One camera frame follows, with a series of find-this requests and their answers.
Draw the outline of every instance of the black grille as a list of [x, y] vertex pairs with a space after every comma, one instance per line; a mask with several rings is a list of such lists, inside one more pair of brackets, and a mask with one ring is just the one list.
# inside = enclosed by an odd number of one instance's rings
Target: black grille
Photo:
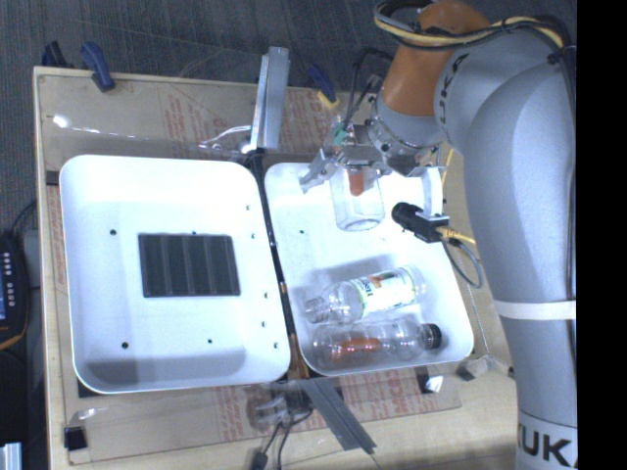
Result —
[[139, 235], [146, 298], [239, 296], [233, 241], [227, 235]]

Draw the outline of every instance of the plastic bottle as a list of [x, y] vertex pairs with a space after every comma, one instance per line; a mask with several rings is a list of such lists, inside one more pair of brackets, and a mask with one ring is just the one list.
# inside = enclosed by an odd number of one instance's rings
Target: plastic bottle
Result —
[[409, 264], [333, 284], [305, 303], [305, 316], [311, 323], [348, 324], [375, 311], [417, 304], [425, 293], [422, 273]]
[[405, 315], [350, 325], [319, 325], [313, 332], [313, 357], [321, 369], [348, 369], [409, 361], [441, 344], [442, 333], [436, 324], [418, 324]]

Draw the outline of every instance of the cable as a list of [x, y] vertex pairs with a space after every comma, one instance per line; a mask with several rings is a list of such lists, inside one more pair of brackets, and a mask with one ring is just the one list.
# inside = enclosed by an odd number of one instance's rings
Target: cable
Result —
[[418, 9], [426, 7], [425, 2], [428, 0], [388, 0], [378, 4], [374, 10], [374, 23], [381, 29], [391, 33], [397, 40], [401, 40], [404, 45], [416, 48], [449, 48], [459, 47], [482, 41], [496, 34], [510, 32], [519, 27], [527, 27], [535, 29], [545, 36], [557, 47], [561, 49], [564, 46], [564, 40], [557, 26], [554, 23], [547, 23], [546, 20], [541, 21], [528, 17], [511, 17], [502, 19], [489, 26], [471, 31], [468, 33], [447, 33], [442, 29], [429, 28], [422, 30], [419, 27], [408, 30], [408, 26], [392, 20], [392, 14], [403, 7], [411, 7], [415, 5]]
[[363, 98], [365, 97], [365, 94], [367, 93], [367, 89], [370, 88], [369, 86], [366, 86], [359, 101], [356, 104], [353, 104], [353, 101], [355, 99], [355, 91], [357, 88], [357, 79], [359, 77], [360, 69], [362, 68], [363, 61], [365, 61], [365, 58], [367, 56], [378, 57], [380, 59], [384, 59], [389, 62], [391, 62], [394, 59], [391, 54], [388, 54], [387, 52], [381, 51], [379, 49], [375, 49], [373, 47], [364, 47], [361, 50], [358, 59], [353, 63], [353, 80], [351, 82], [351, 90], [349, 92], [349, 102], [348, 102], [348, 106], [346, 110], [346, 116], [344, 117], [344, 121], [342, 122], [342, 128], [344, 130], [347, 129], [349, 123], [351, 122], [351, 118], [353, 117], [353, 114], [355, 113], [355, 110], [357, 109], [357, 107], [360, 105]]
[[449, 258], [449, 260], [451, 261], [451, 265], [453, 266], [455, 271], [470, 286], [474, 287], [475, 289], [481, 289], [481, 287], [483, 287], [483, 273], [482, 273], [482, 270], [481, 270], [481, 266], [479, 266], [479, 261], [477, 261], [477, 258], [475, 257], [475, 255], [472, 253], [471, 250], [469, 250], [466, 247], [466, 245], [462, 241], [460, 241], [458, 239], [451, 238], [451, 239], [449, 239], [448, 243], [451, 244], [453, 247], [457, 247], [457, 248], [461, 249], [470, 258], [470, 260], [472, 261], [472, 264], [474, 265], [474, 268], [475, 268], [475, 270], [477, 272], [477, 282], [473, 282], [472, 280], [470, 280], [466, 276], [465, 273], [463, 273], [461, 268], [459, 268], [458, 264], [453, 259], [453, 256], [451, 256], [451, 252], [449, 251], [449, 248], [447, 246], [447, 242], [442, 242], [442, 246], [444, 247], [444, 251], [447, 254], [447, 257]]
[[453, 148], [451, 150], [449, 150], [449, 154], [447, 155], [447, 159], [444, 163], [444, 171], [442, 172], [442, 189], [444, 189], [444, 183], [447, 179], [447, 173], [449, 172], [449, 165], [451, 164], [451, 160], [453, 159], [453, 153], [455, 151], [453, 150]]
[[11, 225], [11, 229], [9, 230], [14, 236], [16, 234], [16, 228], [18, 227], [18, 225], [20, 224], [20, 221], [26, 217], [26, 215], [34, 210], [34, 208], [37, 206], [37, 201], [33, 200], [32, 202], [30, 202], [25, 208], [22, 209], [22, 211], [18, 214], [18, 217], [16, 217], [16, 219], [13, 221], [13, 224]]
[[[297, 414], [303, 414], [303, 416], [300, 417], [299, 419], [295, 419]], [[281, 428], [283, 428], [285, 429], [285, 434], [283, 435], [283, 440], [281, 441], [281, 444], [278, 450], [278, 455], [276, 456], [277, 458], [276, 468], [277, 470], [280, 470], [281, 469], [281, 453], [283, 452], [283, 448], [285, 446], [285, 443], [287, 442], [287, 437], [290, 435], [292, 428], [295, 425], [298, 425], [299, 423], [301, 423], [302, 421], [305, 421], [312, 414], [314, 414], [314, 410], [312, 408], [306, 410], [304, 413], [292, 412], [289, 414], [289, 422], [287, 424], [285, 424], [283, 420], [276, 423], [276, 425], [274, 426], [274, 430], [272, 431], [272, 435], [270, 436], [269, 441], [265, 445], [265, 448], [261, 451], [256, 452], [255, 455], [253, 456], [253, 463], [251, 466], [251, 470], [264, 470], [265, 469], [265, 466], [267, 465], [267, 452], [270, 449], [270, 446], [272, 445], [274, 440], [276, 439], [276, 436], [278, 435], [278, 431]]]
[[252, 126], [251, 125], [239, 125], [237, 127], [231, 127], [228, 128], [226, 130], [224, 130], [223, 132], [221, 132], [218, 136], [213, 137], [211, 139], [206, 139], [205, 141], [201, 141], [200, 143], [198, 143], [198, 147], [199, 148], [209, 148], [209, 143], [214, 143], [215, 141], [218, 141], [218, 139], [221, 139], [225, 136], [231, 135], [231, 134], [237, 134], [239, 132], [250, 132], [252, 130]]
[[[560, 63], [564, 71], [564, 79], [569, 87], [569, 96], [572, 107], [572, 120], [575, 129], [577, 123], [577, 46], [572, 43], [570, 36], [564, 24], [556, 20], [552, 16], [545, 16], [543, 19], [555, 23], [555, 27], [559, 29], [561, 36], [564, 37], [564, 46], [555, 54], [549, 57], [552, 64]], [[566, 297], [569, 301], [577, 299], [576, 288], [576, 162], [573, 161], [572, 174], [570, 175], [568, 193], [568, 226], [567, 226], [567, 247], [566, 247]], [[570, 354], [572, 359], [573, 374], [575, 378], [575, 387], [577, 382], [577, 320], [566, 321], [566, 333], [570, 343]]]
[[476, 241], [472, 237], [468, 237], [467, 235], [463, 235], [459, 233], [457, 230], [449, 226], [438, 226], [435, 231], [437, 231], [443, 239], [457, 239], [461, 241], [466, 241], [472, 245], [477, 245]]
[[11, 349], [4, 349], [3, 351], [0, 352], [0, 355], [10, 357], [11, 360], [15, 362], [16, 364], [18, 364], [21, 369], [23, 370], [26, 369], [26, 364], [24, 362], [24, 359], [21, 358], [19, 355], [17, 355], [15, 352], [13, 352]]

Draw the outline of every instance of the black clip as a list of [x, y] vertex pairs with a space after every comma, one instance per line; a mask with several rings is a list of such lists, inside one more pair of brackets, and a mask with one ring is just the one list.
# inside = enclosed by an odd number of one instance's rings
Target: black clip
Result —
[[63, 447], [67, 450], [85, 449], [87, 438], [84, 427], [66, 427], [64, 430]]
[[53, 40], [46, 45], [43, 57], [41, 58], [41, 65], [44, 67], [74, 68], [73, 65], [70, 65], [66, 61], [57, 40]]
[[109, 67], [105, 61], [105, 55], [96, 42], [85, 42], [80, 47], [80, 57], [90, 70], [94, 71], [91, 78], [96, 82], [102, 92], [107, 92], [116, 86], [109, 76]]

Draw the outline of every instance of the metal bracket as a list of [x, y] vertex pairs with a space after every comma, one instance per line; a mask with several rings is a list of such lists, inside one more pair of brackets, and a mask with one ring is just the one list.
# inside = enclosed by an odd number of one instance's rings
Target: metal bracket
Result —
[[270, 47], [262, 57], [249, 152], [278, 148], [289, 69], [288, 49]]
[[21, 443], [9, 443], [0, 447], [0, 470], [22, 470]]
[[360, 447], [367, 454], [374, 453], [374, 440], [328, 381], [315, 378], [300, 383], [343, 450]]

